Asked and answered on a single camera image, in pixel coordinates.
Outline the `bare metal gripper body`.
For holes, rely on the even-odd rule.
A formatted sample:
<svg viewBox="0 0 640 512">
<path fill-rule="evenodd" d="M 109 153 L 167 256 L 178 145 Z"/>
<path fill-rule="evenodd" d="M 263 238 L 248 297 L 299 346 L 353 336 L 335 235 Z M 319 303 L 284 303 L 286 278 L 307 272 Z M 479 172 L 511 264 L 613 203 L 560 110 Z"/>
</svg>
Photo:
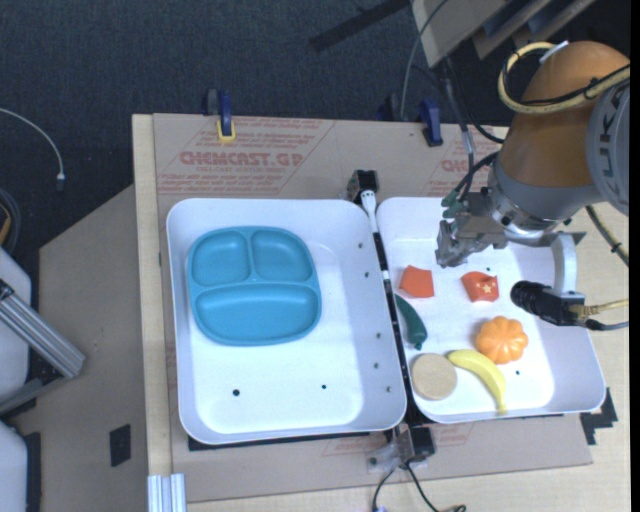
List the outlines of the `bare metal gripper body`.
<svg viewBox="0 0 640 512">
<path fill-rule="evenodd" d="M 536 246 L 558 221 L 531 214 L 499 191 L 470 193 L 453 222 L 453 239 L 470 247 L 504 248 L 508 242 Z"/>
</svg>

